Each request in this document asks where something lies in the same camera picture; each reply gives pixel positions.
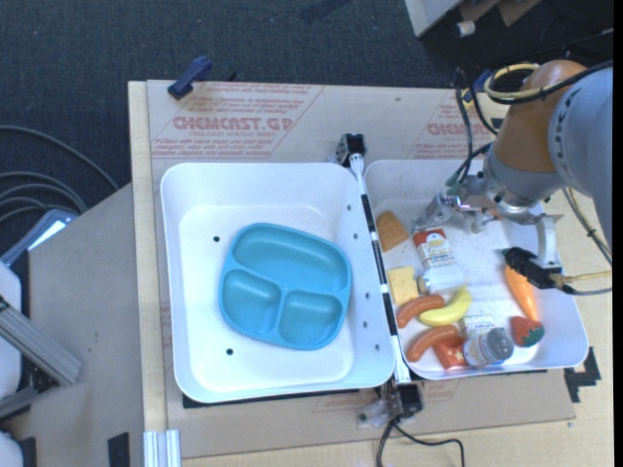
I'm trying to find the yellow banana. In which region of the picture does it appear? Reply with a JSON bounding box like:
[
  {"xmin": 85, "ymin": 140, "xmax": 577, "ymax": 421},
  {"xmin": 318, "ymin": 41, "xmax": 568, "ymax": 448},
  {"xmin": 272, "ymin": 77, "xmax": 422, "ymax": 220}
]
[{"xmin": 418, "ymin": 285, "xmax": 474, "ymax": 328}]

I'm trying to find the orange waffle biscuit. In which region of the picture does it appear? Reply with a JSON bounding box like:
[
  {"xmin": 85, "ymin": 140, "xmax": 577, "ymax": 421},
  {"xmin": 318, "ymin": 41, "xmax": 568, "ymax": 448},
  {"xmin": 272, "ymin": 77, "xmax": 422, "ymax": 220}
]
[{"xmin": 375, "ymin": 210, "xmax": 411, "ymax": 254}]

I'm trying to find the red and white carton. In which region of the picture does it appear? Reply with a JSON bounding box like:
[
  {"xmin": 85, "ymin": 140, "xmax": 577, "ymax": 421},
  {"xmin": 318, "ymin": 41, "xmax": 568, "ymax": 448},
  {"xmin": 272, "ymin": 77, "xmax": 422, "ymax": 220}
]
[{"xmin": 412, "ymin": 228, "xmax": 457, "ymax": 271}]

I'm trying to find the white plastic bottle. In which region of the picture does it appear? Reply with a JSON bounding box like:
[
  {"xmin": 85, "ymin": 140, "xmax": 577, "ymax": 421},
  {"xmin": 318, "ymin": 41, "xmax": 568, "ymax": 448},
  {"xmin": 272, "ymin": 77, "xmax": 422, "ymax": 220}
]
[{"xmin": 417, "ymin": 265, "xmax": 466, "ymax": 296}]

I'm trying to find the yellow cheese block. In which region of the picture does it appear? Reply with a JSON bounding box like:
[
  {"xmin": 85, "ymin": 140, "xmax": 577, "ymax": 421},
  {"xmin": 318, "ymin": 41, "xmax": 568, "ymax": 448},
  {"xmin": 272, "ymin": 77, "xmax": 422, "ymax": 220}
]
[{"xmin": 386, "ymin": 266, "xmax": 421, "ymax": 307}]

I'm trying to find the brown cardboard board red print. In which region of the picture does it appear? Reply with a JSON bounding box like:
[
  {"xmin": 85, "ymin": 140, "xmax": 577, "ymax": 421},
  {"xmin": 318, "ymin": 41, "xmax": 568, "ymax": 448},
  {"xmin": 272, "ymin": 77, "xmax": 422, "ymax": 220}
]
[{"xmin": 145, "ymin": 79, "xmax": 577, "ymax": 459}]

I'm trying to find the orange sausage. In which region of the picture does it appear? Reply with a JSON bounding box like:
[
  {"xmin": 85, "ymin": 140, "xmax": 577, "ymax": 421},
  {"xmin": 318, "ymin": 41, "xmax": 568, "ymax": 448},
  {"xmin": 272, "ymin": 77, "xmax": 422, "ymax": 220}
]
[
  {"xmin": 406, "ymin": 324, "xmax": 461, "ymax": 364},
  {"xmin": 395, "ymin": 294, "xmax": 446, "ymax": 330}
]

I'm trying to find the red strawberry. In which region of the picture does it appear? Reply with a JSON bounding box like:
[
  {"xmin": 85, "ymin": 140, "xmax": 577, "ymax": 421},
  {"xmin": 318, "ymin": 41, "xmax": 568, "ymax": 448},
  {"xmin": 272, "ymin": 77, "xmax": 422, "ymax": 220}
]
[{"xmin": 509, "ymin": 315, "xmax": 546, "ymax": 349}]

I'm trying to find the white plastic tray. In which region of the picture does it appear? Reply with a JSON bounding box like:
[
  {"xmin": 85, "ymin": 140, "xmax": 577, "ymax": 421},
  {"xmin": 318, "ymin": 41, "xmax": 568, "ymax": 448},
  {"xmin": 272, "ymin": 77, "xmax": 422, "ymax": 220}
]
[
  {"xmin": 159, "ymin": 162, "xmax": 397, "ymax": 405},
  {"xmin": 363, "ymin": 159, "xmax": 590, "ymax": 381}
]

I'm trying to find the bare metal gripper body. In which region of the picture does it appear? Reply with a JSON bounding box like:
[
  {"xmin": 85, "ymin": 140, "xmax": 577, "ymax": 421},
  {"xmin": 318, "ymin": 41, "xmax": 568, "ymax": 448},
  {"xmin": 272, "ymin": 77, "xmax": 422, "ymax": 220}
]
[{"xmin": 446, "ymin": 178, "xmax": 544, "ymax": 227}]

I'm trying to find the thin black and white rod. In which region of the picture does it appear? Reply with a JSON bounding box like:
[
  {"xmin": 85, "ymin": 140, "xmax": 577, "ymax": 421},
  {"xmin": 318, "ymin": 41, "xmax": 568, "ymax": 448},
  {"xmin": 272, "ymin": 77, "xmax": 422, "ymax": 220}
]
[{"xmin": 348, "ymin": 152, "xmax": 413, "ymax": 385}]

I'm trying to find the small white printed carton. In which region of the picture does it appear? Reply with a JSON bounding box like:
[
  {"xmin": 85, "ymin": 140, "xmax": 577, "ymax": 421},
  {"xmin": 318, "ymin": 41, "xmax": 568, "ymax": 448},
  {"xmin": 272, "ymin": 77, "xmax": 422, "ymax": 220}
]
[{"xmin": 459, "ymin": 313, "xmax": 495, "ymax": 341}]

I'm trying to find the blue divided plate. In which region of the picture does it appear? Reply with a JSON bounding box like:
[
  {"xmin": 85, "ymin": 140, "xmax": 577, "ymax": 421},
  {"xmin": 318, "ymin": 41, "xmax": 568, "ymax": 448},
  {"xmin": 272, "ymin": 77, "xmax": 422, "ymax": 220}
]
[{"xmin": 217, "ymin": 222, "xmax": 353, "ymax": 352}]

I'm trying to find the black block with thin wires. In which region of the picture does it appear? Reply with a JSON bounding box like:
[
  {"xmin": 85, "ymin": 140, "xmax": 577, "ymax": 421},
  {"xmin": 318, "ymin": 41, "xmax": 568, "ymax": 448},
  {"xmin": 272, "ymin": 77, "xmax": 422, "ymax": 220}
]
[
  {"xmin": 335, "ymin": 132, "xmax": 367, "ymax": 165},
  {"xmin": 386, "ymin": 381, "xmax": 424, "ymax": 416}
]

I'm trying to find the red block with yellow star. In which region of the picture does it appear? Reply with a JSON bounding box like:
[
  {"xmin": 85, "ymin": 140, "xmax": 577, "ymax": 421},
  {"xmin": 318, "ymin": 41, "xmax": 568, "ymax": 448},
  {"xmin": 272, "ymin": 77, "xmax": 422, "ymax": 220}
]
[{"xmin": 432, "ymin": 337, "xmax": 469, "ymax": 372}]

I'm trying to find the orange carrot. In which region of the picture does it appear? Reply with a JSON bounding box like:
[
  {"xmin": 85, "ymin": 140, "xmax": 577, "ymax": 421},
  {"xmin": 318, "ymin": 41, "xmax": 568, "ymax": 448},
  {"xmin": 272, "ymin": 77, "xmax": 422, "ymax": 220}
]
[{"xmin": 504, "ymin": 264, "xmax": 541, "ymax": 324}]

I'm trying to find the small white can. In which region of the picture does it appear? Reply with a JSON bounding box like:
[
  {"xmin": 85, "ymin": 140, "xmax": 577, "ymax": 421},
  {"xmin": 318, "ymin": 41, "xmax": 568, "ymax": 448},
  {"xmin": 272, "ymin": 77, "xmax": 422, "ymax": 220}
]
[{"xmin": 461, "ymin": 327, "xmax": 516, "ymax": 370}]

